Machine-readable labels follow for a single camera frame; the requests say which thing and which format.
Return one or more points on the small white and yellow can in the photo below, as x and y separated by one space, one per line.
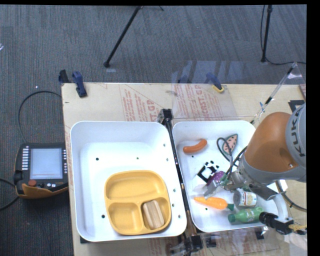
246 198

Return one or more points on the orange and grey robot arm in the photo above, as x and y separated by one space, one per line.
270 147

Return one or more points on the white plastic tray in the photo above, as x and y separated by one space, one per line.
200 132
125 155

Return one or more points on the pink watermelon slice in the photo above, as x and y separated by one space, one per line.
231 143

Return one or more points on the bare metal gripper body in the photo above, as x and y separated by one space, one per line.
235 181

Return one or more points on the black stand leg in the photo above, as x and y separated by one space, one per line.
266 32
125 32

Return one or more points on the brown cardboard board red print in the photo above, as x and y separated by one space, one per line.
105 105

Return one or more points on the purple eggplant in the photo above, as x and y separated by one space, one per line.
216 176

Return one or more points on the orange carrot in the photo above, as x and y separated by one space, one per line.
212 202

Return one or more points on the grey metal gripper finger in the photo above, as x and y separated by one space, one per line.
217 183
211 191

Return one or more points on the black cylinder on white bracket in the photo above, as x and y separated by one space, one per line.
273 221

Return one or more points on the thin black and white rod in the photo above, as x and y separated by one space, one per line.
178 160

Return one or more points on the pale wooden bread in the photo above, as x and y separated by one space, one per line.
153 214

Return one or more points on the orange sausage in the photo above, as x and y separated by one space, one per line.
195 147

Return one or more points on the yellow divided plate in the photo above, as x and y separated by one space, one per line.
125 185

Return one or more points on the green bottle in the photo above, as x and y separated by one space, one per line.
246 215

